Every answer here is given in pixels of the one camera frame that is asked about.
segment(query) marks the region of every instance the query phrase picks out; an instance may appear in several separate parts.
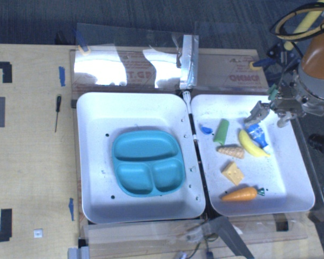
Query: blue divided plate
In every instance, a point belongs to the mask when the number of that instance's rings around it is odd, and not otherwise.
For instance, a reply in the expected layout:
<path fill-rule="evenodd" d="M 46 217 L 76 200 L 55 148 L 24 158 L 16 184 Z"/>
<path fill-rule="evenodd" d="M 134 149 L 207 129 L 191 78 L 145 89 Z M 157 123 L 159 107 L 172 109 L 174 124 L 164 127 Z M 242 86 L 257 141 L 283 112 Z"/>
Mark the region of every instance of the blue divided plate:
<path fill-rule="evenodd" d="M 134 131 L 120 135 L 113 143 L 112 158 L 117 182 L 131 196 L 170 194 L 185 181 L 179 144 L 163 131 Z"/>

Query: yellow banana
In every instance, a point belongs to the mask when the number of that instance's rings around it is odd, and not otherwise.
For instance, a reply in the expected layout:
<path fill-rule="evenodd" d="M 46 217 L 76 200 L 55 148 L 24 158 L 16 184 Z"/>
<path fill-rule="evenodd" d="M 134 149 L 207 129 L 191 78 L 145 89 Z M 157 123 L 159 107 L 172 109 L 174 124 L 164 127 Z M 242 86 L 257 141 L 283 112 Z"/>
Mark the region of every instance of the yellow banana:
<path fill-rule="evenodd" d="M 270 157 L 270 154 L 266 153 L 263 149 L 256 146 L 250 139 L 248 133 L 242 129 L 239 133 L 239 141 L 244 149 L 251 155 L 255 157 L 266 156 Z"/>

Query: black screwdriver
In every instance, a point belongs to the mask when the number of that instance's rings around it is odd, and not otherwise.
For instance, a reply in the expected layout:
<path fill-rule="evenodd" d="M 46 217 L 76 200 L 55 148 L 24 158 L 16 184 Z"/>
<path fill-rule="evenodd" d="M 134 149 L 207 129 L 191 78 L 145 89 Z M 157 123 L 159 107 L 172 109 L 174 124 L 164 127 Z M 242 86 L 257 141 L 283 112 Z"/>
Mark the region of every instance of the black screwdriver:
<path fill-rule="evenodd" d="M 58 125 L 58 115 L 60 111 L 60 105 L 61 105 L 61 95 L 58 95 L 56 98 L 56 121 L 55 121 L 55 132 L 56 132 L 56 127 Z"/>

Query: toy carrot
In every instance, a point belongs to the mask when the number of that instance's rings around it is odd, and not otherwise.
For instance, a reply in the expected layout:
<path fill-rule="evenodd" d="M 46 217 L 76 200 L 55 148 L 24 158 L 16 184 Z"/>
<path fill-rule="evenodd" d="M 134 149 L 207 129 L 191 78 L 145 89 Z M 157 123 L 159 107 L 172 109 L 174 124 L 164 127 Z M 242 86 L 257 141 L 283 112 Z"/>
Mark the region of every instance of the toy carrot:
<path fill-rule="evenodd" d="M 246 187 L 240 190 L 236 190 L 228 195 L 222 197 L 223 201 L 250 201 L 257 195 L 264 196 L 264 188 L 256 190 L 253 187 Z"/>

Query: wooden table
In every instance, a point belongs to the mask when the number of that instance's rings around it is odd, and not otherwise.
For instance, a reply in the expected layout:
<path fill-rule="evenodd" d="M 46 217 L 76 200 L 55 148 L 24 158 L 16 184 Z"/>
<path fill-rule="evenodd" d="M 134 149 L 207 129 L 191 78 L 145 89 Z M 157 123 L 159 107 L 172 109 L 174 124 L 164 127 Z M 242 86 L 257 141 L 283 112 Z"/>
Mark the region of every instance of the wooden table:
<path fill-rule="evenodd" d="M 0 62 L 12 64 L 13 82 L 2 82 L 5 127 L 0 128 L 0 213 L 12 209 L 12 237 L 0 258 L 66 258 L 79 236 L 76 154 L 71 108 L 70 51 L 74 46 L 2 45 Z M 59 67 L 65 68 L 61 87 Z M 56 96 L 62 104 L 57 132 Z M 71 220 L 70 198 L 74 201 Z M 249 244 L 256 258 L 324 258 L 313 223 L 302 218 L 307 238 Z M 34 238 L 42 229 L 43 237 Z M 216 258 L 232 257 L 227 247 Z M 173 258 L 175 253 L 135 258 Z M 194 258 L 205 258 L 199 251 Z"/>

